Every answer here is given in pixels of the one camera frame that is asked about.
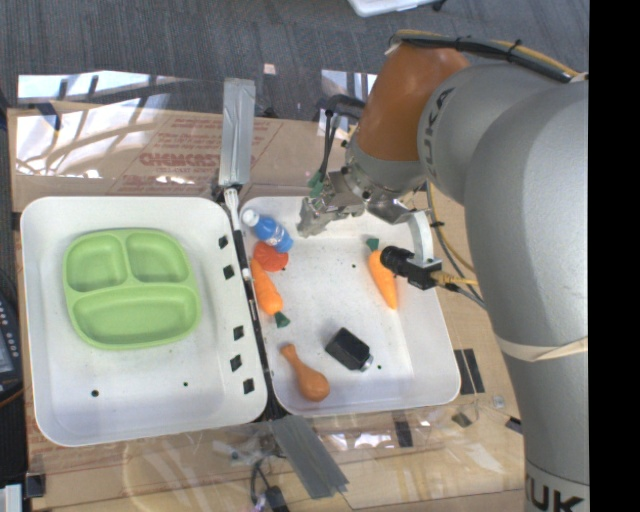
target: toy vegetable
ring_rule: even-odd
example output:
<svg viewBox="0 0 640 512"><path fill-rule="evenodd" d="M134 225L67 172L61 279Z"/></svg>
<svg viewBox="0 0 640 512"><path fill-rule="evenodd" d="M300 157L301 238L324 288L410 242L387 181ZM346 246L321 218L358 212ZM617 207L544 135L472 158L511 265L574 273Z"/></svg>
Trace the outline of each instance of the toy vegetable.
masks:
<svg viewBox="0 0 640 512"><path fill-rule="evenodd" d="M278 252L275 247L262 241L258 242L253 249L253 258L267 272L278 272L289 263L289 253Z"/></svg>
<svg viewBox="0 0 640 512"><path fill-rule="evenodd" d="M269 274L255 258L251 260L251 273L253 274L253 286L256 290L256 300L260 309L268 315L273 315L278 327L289 325L290 320L282 313L284 303L278 293L278 289L271 281Z"/></svg>
<svg viewBox="0 0 640 512"><path fill-rule="evenodd" d="M387 305L391 309L397 309L398 297L396 294L396 280L393 276L393 272L385 267L380 261L382 251L378 249L378 239L370 238L367 240L367 245L371 249L368 261L371 276L373 277L373 280Z"/></svg>
<svg viewBox="0 0 640 512"><path fill-rule="evenodd" d="M312 402L327 398L331 388L327 378L317 370L304 364L298 357L295 345L289 343L280 349L280 353L289 361L298 379L300 394Z"/></svg>

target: green divided plate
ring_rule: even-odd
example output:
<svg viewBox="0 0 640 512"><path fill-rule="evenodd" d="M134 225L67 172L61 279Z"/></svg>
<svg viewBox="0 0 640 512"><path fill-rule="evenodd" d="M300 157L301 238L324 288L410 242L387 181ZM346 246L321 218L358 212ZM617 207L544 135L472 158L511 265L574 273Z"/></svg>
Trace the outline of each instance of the green divided plate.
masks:
<svg viewBox="0 0 640 512"><path fill-rule="evenodd" d="M63 280L71 323L96 347L170 343L200 322L189 258L160 230L113 229L76 238L64 254Z"/></svg>

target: brown drumstick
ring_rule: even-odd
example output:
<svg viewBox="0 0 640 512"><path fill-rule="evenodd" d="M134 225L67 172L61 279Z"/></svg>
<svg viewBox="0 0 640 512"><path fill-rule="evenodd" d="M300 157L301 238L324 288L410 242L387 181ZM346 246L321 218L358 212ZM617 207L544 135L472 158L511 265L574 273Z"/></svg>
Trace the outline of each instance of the brown drumstick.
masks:
<svg viewBox="0 0 640 512"><path fill-rule="evenodd" d="M302 396L313 402L320 402L327 398L330 392L329 381L320 372L300 360L296 347L292 343L282 347L280 353L289 361L296 372L298 389Z"/></svg>

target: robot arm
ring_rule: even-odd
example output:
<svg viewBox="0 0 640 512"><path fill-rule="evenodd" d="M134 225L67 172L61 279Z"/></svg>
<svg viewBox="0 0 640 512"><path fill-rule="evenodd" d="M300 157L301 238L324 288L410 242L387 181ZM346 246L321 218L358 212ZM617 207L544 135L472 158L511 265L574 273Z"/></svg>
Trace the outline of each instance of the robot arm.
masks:
<svg viewBox="0 0 640 512"><path fill-rule="evenodd" d="M303 201L298 230L309 236L365 208L410 222L417 257L382 258L407 275L394 265L424 270L432 255L420 249L424 212L401 198L428 180L464 205L522 416L527 510L589 510L588 80L503 43L480 53L523 65L469 65L456 51L478 47L468 39L406 32L392 42L346 165Z"/></svg>

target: blue bottle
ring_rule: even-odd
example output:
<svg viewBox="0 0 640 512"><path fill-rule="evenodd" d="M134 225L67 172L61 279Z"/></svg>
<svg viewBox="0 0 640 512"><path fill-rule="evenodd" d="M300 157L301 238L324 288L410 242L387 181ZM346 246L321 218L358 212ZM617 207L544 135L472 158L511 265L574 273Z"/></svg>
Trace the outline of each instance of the blue bottle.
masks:
<svg viewBox="0 0 640 512"><path fill-rule="evenodd" d="M250 208L242 212L242 222L253 228L254 234L278 252L289 252L293 239L282 224Z"/></svg>

